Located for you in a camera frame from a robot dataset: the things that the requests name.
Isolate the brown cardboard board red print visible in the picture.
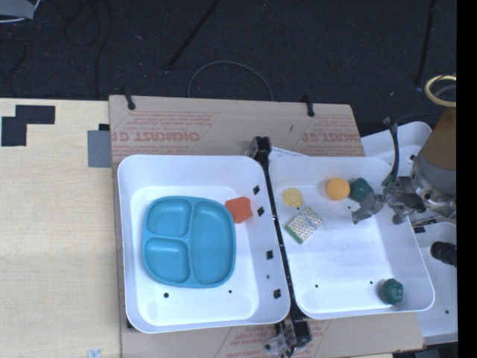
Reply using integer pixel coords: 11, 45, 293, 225
108, 95, 426, 358

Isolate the black block with thin wires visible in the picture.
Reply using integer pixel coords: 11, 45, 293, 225
248, 136, 272, 160
289, 320, 311, 348

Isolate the black cylinder on white bracket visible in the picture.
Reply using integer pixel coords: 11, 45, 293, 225
412, 220, 457, 269

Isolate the green toy pepper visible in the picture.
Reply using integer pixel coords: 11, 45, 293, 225
348, 178, 375, 204

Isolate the orange ball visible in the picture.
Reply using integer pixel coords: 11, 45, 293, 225
325, 178, 352, 202

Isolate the green toy broccoli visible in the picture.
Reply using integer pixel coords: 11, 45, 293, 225
379, 277, 405, 307

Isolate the orange block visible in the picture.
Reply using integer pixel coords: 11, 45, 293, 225
224, 195, 255, 224

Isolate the white plastic tray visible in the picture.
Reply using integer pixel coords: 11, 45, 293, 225
267, 155, 436, 321
117, 154, 291, 334

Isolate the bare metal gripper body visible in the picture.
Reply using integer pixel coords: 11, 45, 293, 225
383, 176, 457, 220

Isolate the blue divided plate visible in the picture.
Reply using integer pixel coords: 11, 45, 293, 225
141, 195, 237, 289

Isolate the thin black rod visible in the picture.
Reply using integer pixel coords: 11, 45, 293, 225
259, 151, 301, 324

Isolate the patterned green-edged packet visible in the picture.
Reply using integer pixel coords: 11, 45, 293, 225
283, 205, 325, 245

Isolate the yellow toy biscuit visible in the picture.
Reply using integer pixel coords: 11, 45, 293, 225
282, 187, 304, 209

